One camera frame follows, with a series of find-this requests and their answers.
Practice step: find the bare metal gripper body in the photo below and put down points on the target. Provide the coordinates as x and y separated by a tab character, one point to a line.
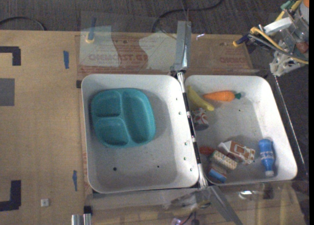
300	33

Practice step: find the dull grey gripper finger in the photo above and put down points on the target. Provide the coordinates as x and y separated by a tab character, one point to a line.
276	66
291	64

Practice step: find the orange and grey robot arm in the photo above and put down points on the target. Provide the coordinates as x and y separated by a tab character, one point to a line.
306	8

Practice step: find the brown cardboard board red print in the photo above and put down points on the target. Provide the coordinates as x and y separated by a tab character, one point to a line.
220	54

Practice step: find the white plastic tray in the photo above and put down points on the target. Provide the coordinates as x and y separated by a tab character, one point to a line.
147	165
257	120

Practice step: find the orange carrot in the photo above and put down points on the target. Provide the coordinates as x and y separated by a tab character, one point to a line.
219	95

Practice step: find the yellow banana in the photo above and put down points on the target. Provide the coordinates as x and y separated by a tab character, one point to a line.
197	100

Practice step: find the blue bottle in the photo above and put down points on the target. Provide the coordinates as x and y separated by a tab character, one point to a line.
267	154

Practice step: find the orange and white carton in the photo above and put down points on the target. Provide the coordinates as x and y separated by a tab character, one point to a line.
241	151

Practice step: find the red and white can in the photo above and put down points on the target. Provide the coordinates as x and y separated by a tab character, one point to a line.
200	119

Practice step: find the patterned beige packet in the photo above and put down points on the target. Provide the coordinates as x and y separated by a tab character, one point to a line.
224	160

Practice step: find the red sausage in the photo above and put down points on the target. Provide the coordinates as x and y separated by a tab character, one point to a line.
206	150

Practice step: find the blue and orange packet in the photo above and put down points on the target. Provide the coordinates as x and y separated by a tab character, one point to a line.
217	174

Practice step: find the green divided plate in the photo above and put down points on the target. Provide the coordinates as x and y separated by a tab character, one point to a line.
122	118

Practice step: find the small white square block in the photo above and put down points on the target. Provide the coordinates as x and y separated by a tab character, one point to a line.
44	202

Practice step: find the black cylinder on white bracket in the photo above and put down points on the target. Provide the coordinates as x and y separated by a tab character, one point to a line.
277	26

